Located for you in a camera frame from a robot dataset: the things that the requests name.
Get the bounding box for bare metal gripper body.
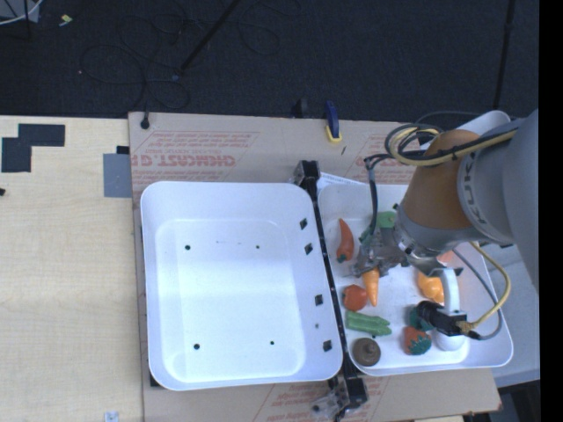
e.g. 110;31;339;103
362;226;437;277

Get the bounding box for orange carrot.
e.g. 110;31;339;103
361;266;381;308

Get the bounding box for orange chili pepper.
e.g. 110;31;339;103
336;217;355;264

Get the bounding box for thin black rod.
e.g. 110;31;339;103
307;178;354;382

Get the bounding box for orange tomato with green stem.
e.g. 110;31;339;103
341;283;369;313

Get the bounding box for yellow bell pepper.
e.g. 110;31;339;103
416;270;446;305

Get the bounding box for green beans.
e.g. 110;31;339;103
345;309;393;338

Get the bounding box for red strawberry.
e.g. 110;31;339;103
403;325;433;356

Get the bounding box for white paper sheet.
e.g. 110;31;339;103
317;171;367;190

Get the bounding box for brown mushroom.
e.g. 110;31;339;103
352;337;382;367

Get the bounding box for white plastic tray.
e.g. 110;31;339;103
317;182;515;377
139;180;344;391

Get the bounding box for white egg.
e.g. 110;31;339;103
435;330;467;353

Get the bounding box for brown cardboard board red print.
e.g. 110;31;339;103
127;111;503;422

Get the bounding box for black cylinder on white bracket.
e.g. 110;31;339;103
414;267;470;338

